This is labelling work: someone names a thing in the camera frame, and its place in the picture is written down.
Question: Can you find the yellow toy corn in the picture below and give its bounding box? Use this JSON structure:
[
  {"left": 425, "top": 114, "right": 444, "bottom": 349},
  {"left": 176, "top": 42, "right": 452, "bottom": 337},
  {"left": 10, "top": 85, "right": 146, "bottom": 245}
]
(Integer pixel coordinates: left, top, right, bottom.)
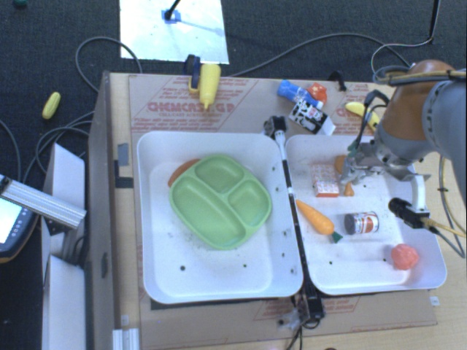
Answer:
[{"left": 41, "top": 91, "right": 62, "bottom": 120}]

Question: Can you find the black and white carton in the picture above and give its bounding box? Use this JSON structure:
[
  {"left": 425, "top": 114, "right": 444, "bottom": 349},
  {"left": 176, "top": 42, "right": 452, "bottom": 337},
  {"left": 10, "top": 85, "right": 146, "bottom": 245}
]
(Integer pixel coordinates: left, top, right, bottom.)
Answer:
[{"left": 287, "top": 98, "right": 336, "bottom": 136}]

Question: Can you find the orange carrot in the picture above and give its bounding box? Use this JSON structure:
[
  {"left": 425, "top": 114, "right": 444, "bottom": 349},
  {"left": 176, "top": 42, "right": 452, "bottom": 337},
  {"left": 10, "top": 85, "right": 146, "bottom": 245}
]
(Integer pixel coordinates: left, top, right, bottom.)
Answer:
[{"left": 295, "top": 198, "right": 344, "bottom": 244}]

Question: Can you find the black cylinder on white bracket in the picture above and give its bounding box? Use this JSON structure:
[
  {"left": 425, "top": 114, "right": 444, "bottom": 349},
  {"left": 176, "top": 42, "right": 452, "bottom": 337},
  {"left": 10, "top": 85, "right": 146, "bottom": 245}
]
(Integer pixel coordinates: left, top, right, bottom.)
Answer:
[{"left": 387, "top": 173, "right": 432, "bottom": 230}]

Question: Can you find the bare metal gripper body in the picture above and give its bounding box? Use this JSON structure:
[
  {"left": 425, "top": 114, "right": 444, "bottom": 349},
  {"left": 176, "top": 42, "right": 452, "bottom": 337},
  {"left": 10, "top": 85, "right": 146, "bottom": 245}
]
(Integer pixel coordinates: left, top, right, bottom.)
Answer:
[{"left": 344, "top": 142, "right": 395, "bottom": 184}]

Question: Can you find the thin black and white rod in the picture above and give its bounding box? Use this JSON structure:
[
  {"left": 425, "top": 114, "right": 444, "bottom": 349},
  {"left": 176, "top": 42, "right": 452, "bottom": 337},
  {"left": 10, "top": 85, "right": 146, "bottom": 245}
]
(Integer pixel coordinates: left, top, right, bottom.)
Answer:
[{"left": 275, "top": 130, "right": 312, "bottom": 295}]

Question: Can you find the orange toy croissant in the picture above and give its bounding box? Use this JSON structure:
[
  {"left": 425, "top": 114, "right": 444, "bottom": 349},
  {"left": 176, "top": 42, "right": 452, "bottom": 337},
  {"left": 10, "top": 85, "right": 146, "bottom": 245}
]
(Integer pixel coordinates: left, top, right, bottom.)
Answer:
[{"left": 334, "top": 154, "right": 355, "bottom": 198}]

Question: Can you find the orange and white carton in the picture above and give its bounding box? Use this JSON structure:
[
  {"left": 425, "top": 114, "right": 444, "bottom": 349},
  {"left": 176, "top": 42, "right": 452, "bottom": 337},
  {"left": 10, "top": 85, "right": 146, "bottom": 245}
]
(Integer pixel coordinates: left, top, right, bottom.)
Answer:
[{"left": 311, "top": 163, "right": 341, "bottom": 198}]

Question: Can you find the yellow banana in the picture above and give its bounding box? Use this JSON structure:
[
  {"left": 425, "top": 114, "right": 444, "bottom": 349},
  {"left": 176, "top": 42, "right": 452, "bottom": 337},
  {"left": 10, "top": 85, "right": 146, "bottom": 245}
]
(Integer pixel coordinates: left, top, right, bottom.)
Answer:
[{"left": 344, "top": 101, "right": 381, "bottom": 131}]

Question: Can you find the brown cardboard board red print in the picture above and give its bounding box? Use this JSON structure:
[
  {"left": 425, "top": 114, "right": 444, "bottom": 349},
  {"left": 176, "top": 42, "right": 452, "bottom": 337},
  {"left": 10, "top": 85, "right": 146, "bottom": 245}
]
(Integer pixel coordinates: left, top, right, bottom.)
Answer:
[{"left": 128, "top": 73, "right": 439, "bottom": 338}]

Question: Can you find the yellow mustard bottle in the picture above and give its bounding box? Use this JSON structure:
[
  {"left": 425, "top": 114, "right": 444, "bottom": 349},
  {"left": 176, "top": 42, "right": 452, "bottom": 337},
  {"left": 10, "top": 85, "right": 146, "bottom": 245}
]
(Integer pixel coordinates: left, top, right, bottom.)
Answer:
[{"left": 198, "top": 63, "right": 223, "bottom": 110}]

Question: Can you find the black block with thin wires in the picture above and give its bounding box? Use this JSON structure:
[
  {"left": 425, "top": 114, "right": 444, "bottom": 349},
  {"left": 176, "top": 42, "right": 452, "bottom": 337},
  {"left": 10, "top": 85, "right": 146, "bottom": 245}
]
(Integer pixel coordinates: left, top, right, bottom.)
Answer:
[
  {"left": 263, "top": 115, "right": 289, "bottom": 139},
  {"left": 291, "top": 292, "right": 325, "bottom": 328}
]

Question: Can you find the white plastic tray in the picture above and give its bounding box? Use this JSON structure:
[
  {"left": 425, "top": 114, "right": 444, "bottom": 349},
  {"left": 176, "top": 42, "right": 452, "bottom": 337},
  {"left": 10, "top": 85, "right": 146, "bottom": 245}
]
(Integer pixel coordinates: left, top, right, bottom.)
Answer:
[
  {"left": 136, "top": 130, "right": 304, "bottom": 305},
  {"left": 285, "top": 133, "right": 448, "bottom": 297}
]

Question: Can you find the blue bottle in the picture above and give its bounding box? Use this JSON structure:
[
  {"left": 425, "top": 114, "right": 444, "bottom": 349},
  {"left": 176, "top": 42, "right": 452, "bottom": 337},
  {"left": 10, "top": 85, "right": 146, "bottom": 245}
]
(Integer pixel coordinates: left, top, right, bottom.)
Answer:
[{"left": 277, "top": 79, "right": 311, "bottom": 104}]

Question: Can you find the red and white can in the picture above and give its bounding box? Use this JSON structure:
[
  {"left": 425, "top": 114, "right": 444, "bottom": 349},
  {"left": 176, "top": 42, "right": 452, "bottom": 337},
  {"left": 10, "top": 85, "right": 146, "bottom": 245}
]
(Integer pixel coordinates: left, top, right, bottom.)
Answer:
[{"left": 344, "top": 211, "right": 380, "bottom": 236}]

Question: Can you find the red toy with star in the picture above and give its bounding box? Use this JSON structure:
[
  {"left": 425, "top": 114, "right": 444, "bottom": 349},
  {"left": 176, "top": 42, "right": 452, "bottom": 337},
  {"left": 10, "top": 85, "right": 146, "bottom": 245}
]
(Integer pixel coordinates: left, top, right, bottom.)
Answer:
[{"left": 306, "top": 82, "right": 328, "bottom": 105}]

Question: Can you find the green divided plate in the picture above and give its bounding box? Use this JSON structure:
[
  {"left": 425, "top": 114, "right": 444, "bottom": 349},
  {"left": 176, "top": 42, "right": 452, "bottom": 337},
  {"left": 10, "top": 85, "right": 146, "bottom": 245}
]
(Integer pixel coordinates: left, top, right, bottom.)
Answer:
[{"left": 168, "top": 154, "right": 274, "bottom": 251}]

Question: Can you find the pink round toy fruit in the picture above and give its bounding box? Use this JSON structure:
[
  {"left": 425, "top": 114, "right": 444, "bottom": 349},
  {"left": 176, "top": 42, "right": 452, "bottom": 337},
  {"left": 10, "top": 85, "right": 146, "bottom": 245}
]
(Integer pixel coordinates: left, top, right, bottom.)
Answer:
[{"left": 390, "top": 243, "right": 420, "bottom": 271}]

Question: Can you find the orange toy sausage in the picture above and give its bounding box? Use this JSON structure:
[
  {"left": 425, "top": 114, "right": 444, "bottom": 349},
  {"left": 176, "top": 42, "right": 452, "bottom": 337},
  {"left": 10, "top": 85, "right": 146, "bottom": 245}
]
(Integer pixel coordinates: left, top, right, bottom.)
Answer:
[{"left": 167, "top": 157, "right": 201, "bottom": 188}]

